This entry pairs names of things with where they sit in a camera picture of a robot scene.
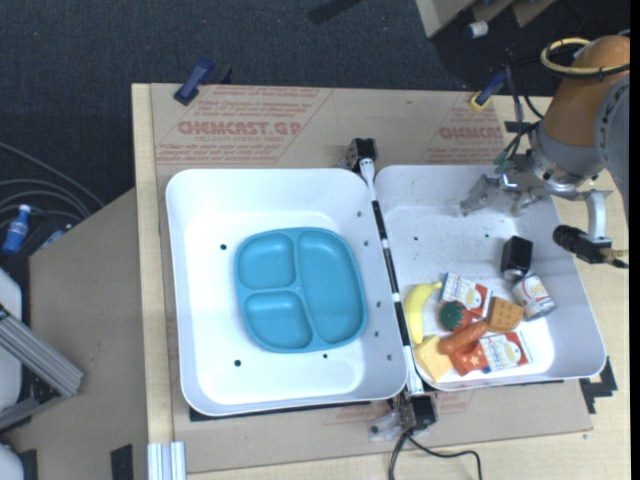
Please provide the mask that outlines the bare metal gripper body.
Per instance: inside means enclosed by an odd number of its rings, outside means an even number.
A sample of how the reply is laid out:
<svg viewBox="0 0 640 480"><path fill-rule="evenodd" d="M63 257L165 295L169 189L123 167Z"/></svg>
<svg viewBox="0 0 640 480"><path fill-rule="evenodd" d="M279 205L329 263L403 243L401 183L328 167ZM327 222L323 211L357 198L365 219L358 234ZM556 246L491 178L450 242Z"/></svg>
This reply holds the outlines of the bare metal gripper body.
<svg viewBox="0 0 640 480"><path fill-rule="evenodd" d="M553 160L542 154L516 154L497 160L497 173L506 190L546 191L567 200L580 199L579 187L596 175L596 162L590 159Z"/></svg>

